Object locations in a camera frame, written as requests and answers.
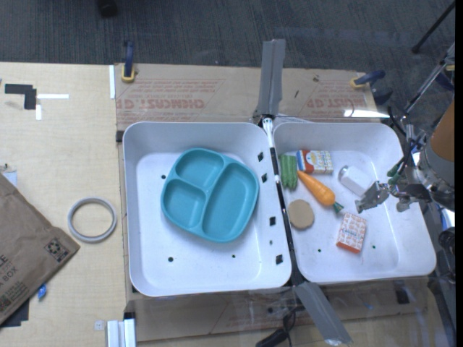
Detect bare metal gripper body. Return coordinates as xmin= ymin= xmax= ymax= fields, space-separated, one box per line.
xmin=388 ymin=165 xmax=456 ymax=210

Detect white plastic bottle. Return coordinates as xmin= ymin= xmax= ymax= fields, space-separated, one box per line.
xmin=338 ymin=165 xmax=373 ymax=197

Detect white plastic tray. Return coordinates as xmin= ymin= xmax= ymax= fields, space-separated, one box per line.
xmin=122 ymin=121 xmax=293 ymax=298
xmin=271 ymin=121 xmax=438 ymax=286

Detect orange and white packet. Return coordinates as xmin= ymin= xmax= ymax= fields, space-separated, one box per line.
xmin=336 ymin=212 xmax=368 ymax=254

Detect orange carrot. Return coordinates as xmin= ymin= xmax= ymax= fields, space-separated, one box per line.
xmin=296 ymin=170 xmax=345 ymax=215

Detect white and orange carton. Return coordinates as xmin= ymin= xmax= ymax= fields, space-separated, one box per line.
xmin=295 ymin=149 xmax=334 ymax=175

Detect tan round biscuit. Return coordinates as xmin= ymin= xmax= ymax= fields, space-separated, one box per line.
xmin=287 ymin=199 xmax=315 ymax=231

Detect green toy beans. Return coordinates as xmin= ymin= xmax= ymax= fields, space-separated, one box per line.
xmin=279 ymin=153 xmax=300 ymax=190

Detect blue divided plate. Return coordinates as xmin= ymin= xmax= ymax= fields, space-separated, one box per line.
xmin=160 ymin=147 xmax=260 ymax=244

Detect brown cardboard board red print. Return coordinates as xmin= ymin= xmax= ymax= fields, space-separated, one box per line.
xmin=114 ymin=62 xmax=435 ymax=343

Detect white tape roll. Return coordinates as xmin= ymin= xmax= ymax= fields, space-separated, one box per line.
xmin=67 ymin=197 xmax=118 ymax=244

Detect brown paper envelope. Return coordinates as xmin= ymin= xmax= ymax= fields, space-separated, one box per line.
xmin=0 ymin=171 xmax=81 ymax=327

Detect black cylinder on white bracket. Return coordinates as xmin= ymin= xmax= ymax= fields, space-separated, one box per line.
xmin=436 ymin=207 xmax=456 ymax=257

